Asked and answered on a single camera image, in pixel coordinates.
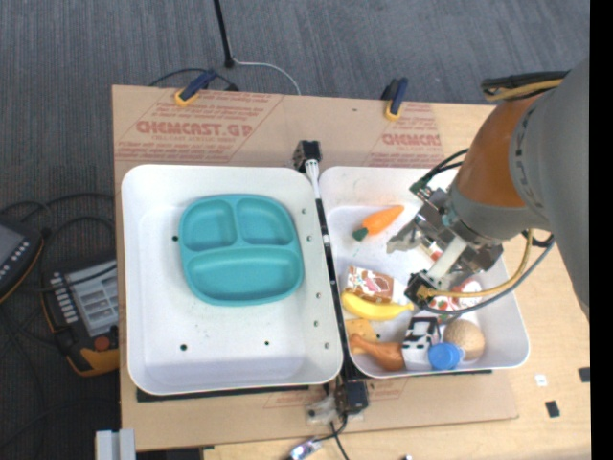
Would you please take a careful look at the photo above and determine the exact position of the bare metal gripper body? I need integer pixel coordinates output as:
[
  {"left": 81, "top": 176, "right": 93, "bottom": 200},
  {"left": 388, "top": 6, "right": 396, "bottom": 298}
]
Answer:
[{"left": 409, "top": 185, "right": 505, "bottom": 277}]

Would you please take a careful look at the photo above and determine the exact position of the orange carrot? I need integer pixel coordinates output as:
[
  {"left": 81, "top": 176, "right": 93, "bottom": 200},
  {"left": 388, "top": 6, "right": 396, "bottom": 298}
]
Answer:
[{"left": 352, "top": 204, "right": 406, "bottom": 242}]

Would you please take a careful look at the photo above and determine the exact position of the brown and white printed packet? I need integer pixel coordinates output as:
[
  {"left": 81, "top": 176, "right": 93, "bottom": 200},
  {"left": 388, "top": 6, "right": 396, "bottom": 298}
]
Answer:
[{"left": 344, "top": 264, "right": 397, "bottom": 305}]

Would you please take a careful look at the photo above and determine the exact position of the yellow banana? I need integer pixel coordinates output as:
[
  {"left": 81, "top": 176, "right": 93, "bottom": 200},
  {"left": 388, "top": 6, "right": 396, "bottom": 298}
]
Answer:
[{"left": 340, "top": 290, "right": 416, "bottom": 322}]

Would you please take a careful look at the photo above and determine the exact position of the thin black and white rod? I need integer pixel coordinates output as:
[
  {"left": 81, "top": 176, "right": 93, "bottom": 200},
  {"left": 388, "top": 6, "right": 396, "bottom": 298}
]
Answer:
[{"left": 305, "top": 158, "right": 356, "bottom": 379}]

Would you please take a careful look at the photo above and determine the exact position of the red and white packet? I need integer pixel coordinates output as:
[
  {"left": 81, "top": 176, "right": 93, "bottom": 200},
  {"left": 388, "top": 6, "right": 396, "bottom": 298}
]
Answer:
[{"left": 428, "top": 278, "right": 484, "bottom": 313}]

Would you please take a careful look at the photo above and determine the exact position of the yellow cheese wedge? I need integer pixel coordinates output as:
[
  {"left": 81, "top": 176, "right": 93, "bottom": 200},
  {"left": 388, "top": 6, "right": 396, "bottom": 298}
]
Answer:
[{"left": 344, "top": 317, "right": 379, "bottom": 343}]

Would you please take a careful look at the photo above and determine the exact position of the black and white carton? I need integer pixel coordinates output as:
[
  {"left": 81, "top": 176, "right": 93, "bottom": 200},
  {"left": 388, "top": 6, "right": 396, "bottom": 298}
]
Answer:
[{"left": 400, "top": 316, "right": 443, "bottom": 372}]

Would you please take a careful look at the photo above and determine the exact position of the beige round bread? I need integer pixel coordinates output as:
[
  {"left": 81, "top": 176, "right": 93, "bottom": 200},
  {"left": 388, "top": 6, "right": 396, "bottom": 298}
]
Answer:
[{"left": 443, "top": 318, "right": 487, "bottom": 361}]

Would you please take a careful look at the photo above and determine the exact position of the brown chicken drumstick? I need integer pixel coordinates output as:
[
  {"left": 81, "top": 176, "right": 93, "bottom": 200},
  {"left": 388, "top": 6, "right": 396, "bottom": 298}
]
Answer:
[{"left": 348, "top": 333, "right": 406, "bottom": 373}]

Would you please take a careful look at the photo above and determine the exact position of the white plastic tray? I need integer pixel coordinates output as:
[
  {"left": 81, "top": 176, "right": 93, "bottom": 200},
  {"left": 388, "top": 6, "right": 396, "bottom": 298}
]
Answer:
[
  {"left": 120, "top": 163, "right": 345, "bottom": 397},
  {"left": 317, "top": 165, "right": 532, "bottom": 380}
]

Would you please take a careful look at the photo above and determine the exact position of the blue capped clear bottle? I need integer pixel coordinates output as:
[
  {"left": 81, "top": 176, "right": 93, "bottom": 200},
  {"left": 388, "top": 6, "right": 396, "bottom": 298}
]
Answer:
[{"left": 426, "top": 341, "right": 466, "bottom": 372}]

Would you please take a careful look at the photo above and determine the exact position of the teal divided plate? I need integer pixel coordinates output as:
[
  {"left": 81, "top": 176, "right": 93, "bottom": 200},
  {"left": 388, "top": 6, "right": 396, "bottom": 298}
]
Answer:
[{"left": 177, "top": 193, "right": 307, "bottom": 308}]

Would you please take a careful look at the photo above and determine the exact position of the brown cardboard board, red print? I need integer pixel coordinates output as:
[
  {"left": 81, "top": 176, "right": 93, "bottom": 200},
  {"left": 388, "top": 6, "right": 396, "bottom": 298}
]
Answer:
[{"left": 110, "top": 83, "right": 521, "bottom": 452}]

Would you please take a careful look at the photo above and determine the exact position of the black block with thin wires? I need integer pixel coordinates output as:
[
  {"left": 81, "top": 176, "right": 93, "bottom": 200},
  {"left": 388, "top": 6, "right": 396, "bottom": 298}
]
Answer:
[
  {"left": 290, "top": 139, "right": 324, "bottom": 171},
  {"left": 333, "top": 378, "right": 371, "bottom": 414}
]

